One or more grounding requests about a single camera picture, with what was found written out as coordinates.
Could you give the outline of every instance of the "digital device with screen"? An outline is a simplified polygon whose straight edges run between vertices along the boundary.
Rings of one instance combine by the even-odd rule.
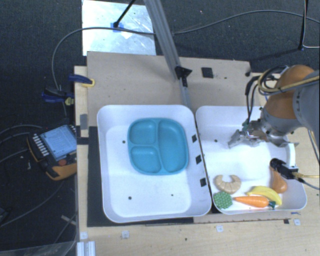
[[[77,172],[77,138],[73,125],[60,123],[31,132],[27,143],[33,158],[52,180],[62,180]]]

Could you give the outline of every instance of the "wooden table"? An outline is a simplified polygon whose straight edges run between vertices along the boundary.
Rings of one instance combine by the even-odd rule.
[[[181,58],[181,63],[193,70],[188,77],[193,112],[203,105],[245,105],[244,88],[250,79],[245,73],[250,69],[249,63],[197,58]],[[212,67],[215,77],[202,78],[200,67]],[[95,113],[101,106],[141,101],[142,104],[181,103],[179,87],[175,86],[161,56],[89,53],[88,67],[77,66],[75,72],[95,79],[95,89],[107,90],[104,94],[97,91],[90,95],[91,88],[75,84],[76,125],[81,128],[81,137],[88,136],[88,126],[96,125]],[[161,101],[162,93],[167,97]],[[263,97],[258,96],[256,105],[263,104]],[[299,142],[296,164],[300,171],[318,175],[319,165],[307,130],[300,128],[289,139]],[[87,227],[87,145],[77,146],[77,160],[79,231],[87,232],[88,240],[95,241],[98,256],[314,256],[320,252],[319,191],[307,186],[306,207],[293,213],[207,214],[195,218],[193,224]],[[319,179],[308,181],[319,187]],[[123,231],[129,231],[129,238],[122,238]]]

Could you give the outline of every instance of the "blue divided plate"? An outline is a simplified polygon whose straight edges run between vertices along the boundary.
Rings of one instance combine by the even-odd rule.
[[[128,130],[128,150],[134,169],[147,175],[171,175],[183,171],[189,161],[183,127],[167,118],[144,118]]]

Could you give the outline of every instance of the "dark carpet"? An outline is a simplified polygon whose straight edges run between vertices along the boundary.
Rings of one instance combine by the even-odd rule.
[[[111,1],[128,3],[129,1]],[[303,0],[163,0],[173,32],[255,10],[281,10],[303,14]],[[41,92],[53,88],[51,57],[59,40],[82,26],[81,0],[0,1],[0,131],[20,124],[47,126],[60,121],[60,103],[45,103]],[[320,2],[309,3],[308,16],[320,20]],[[174,36],[182,57],[249,61],[254,72],[278,65],[304,64],[319,69],[319,49],[298,50],[302,17],[284,13],[251,13],[211,27]],[[75,65],[85,65],[81,33],[68,38],[56,54],[56,77],[65,91]],[[306,45],[319,45],[319,24],[306,23]],[[160,55],[158,43],[156,51]],[[74,110],[67,109],[72,121]],[[1,134],[0,141],[14,134],[32,131],[17,128]],[[0,144],[0,160],[27,148],[26,136]],[[7,221],[33,209],[60,186],[50,180],[25,152],[0,163],[0,208],[10,209]],[[52,244],[75,211],[74,177],[32,213],[0,227],[0,251]],[[70,225],[58,242],[71,241]]]

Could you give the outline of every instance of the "orange carrot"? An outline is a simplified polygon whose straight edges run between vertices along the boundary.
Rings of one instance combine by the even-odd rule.
[[[259,208],[264,208],[269,205],[269,200],[259,195],[238,196],[233,199],[237,202]]]

